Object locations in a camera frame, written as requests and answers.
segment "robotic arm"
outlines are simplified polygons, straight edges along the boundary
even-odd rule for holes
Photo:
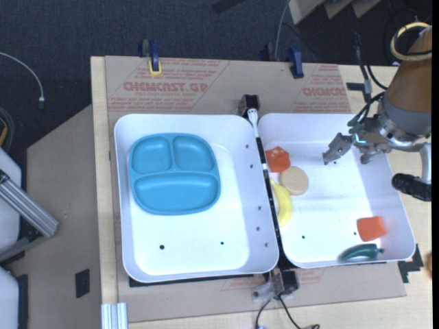
[[[404,55],[397,50],[397,40],[414,28],[421,28],[422,32]],[[335,136],[329,150],[323,153],[326,165],[343,156],[352,145],[362,153],[362,164],[393,149],[419,152],[423,164],[421,176],[398,173],[392,178],[392,185],[402,193],[431,201],[431,143],[419,143],[431,136],[431,46],[432,26],[424,23],[411,23],[395,34],[391,50],[402,63],[394,79],[348,123],[350,135]],[[367,117],[375,101],[378,101],[377,113]]]

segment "blue divided plate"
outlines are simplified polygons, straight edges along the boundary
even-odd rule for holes
[[[202,212],[220,196],[215,155],[199,136],[144,136],[130,150],[129,169],[136,202],[156,215]]]

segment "green toy vegetable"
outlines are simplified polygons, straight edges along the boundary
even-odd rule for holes
[[[344,251],[340,256],[341,260],[349,260],[354,257],[376,258],[382,254],[384,249],[379,249],[377,244],[361,244]]]

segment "black floor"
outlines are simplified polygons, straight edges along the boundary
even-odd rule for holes
[[[91,56],[136,56],[155,38],[162,57],[257,60],[276,31],[286,0],[0,0],[0,107],[14,120],[10,155],[27,147],[91,103]],[[397,27],[432,24],[432,0],[383,0],[358,19],[348,6],[329,20],[320,6],[297,26],[287,14],[280,58],[290,45],[304,62],[354,64],[358,32],[371,64],[389,65],[388,41]]]

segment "table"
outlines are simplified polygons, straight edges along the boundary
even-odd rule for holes
[[[260,68],[260,62],[246,62],[247,69]],[[270,64],[270,68],[285,68],[283,62]],[[356,66],[339,66],[344,82],[362,82],[361,72]],[[390,83],[396,69],[394,67],[374,67],[375,75],[384,83]],[[106,98],[105,58],[91,58],[93,123],[95,137],[95,164],[97,183],[97,215],[99,226],[99,255],[101,270],[101,292],[103,304],[119,302],[115,254],[115,233],[113,221],[111,168],[108,159],[110,141],[108,138],[108,109]],[[361,96],[347,92],[353,112],[363,106]],[[392,152],[389,161],[393,172],[404,171],[418,175],[418,156]],[[407,215],[412,225],[416,242],[424,262],[431,253],[431,203],[417,201],[402,196]],[[386,300],[371,300],[341,304],[296,307],[292,316],[303,326],[319,323],[322,328],[432,328],[432,281],[426,268],[409,275],[406,284],[407,296]],[[182,319],[168,319],[130,323],[130,328],[252,328],[254,311],[224,315],[209,315]],[[291,325],[282,309],[267,310],[260,324],[268,328]]]

